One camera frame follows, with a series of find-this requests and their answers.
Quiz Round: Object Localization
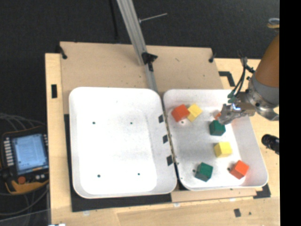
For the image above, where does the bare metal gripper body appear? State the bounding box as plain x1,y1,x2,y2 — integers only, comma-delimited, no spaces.
234,92,280,122

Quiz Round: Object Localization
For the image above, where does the green cube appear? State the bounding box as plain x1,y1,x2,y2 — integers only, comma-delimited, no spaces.
208,119,227,137
194,161,214,183

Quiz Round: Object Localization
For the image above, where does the yellow cube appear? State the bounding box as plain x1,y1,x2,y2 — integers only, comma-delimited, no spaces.
187,103,204,123
213,141,233,158

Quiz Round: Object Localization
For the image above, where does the white plastic tray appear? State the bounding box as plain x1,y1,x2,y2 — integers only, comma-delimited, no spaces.
68,86,178,200
162,89,269,192

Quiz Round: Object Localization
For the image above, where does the pale brown flat board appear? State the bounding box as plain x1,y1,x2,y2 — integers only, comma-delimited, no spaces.
59,41,258,203

